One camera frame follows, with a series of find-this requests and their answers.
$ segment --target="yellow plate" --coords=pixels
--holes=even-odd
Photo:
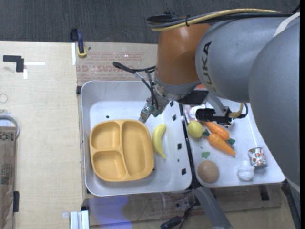
[[[147,127],[137,120],[97,124],[90,133],[91,163],[105,181],[132,181],[153,170],[153,145]]]

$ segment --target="brown paper bag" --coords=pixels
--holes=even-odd
[[[0,126],[0,229],[13,228],[16,128]]]

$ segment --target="table surface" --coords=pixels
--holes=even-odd
[[[111,51],[111,48],[123,48],[123,44],[119,43],[87,44],[92,49],[100,46],[105,54]],[[6,103],[0,103],[0,110],[10,111],[11,116],[20,125],[15,172],[15,191],[20,193],[19,212],[14,214],[16,229],[67,229],[69,220],[62,217],[63,212],[80,211],[85,199],[79,96],[76,94],[76,86],[82,85],[81,82],[85,80],[80,79],[78,84],[77,75],[88,75],[83,71],[86,70],[83,67],[86,60],[78,59],[78,63],[73,65],[75,51],[72,45],[51,42],[0,42],[0,55],[19,55],[25,62],[45,62],[45,65],[28,65],[28,79],[24,79],[23,73],[16,72],[16,63],[0,62],[0,94],[6,94],[8,97]],[[141,48],[138,52],[142,52],[141,58],[129,54],[132,56],[132,62],[141,59],[142,64],[136,67],[152,66],[149,64],[156,57],[156,45],[147,45],[146,48],[143,48],[143,45],[135,45],[135,48]],[[126,58],[125,55],[127,54],[122,54],[122,59]],[[86,66],[92,68],[94,64],[87,63]],[[272,210],[272,213],[261,209],[253,216],[265,216],[264,220],[269,222],[269,227],[276,225],[279,229],[293,228],[289,205],[284,196],[281,199],[282,206]],[[230,212],[228,216],[229,220],[238,220],[240,228],[243,228],[251,215],[250,212]],[[197,221],[197,226],[202,225],[202,218],[194,217],[193,222],[196,224]],[[149,224],[149,228],[160,228],[160,223],[140,224],[140,227],[139,224],[132,227],[145,228],[145,225]]]

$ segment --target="brown round object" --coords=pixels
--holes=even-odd
[[[219,177],[218,166],[211,160],[200,162],[197,172],[200,179],[206,183],[213,183]]]

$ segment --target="tin can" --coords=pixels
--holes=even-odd
[[[255,169],[261,169],[267,166],[264,151],[261,147],[251,148],[248,151],[248,154],[250,157],[251,165],[254,166]]]

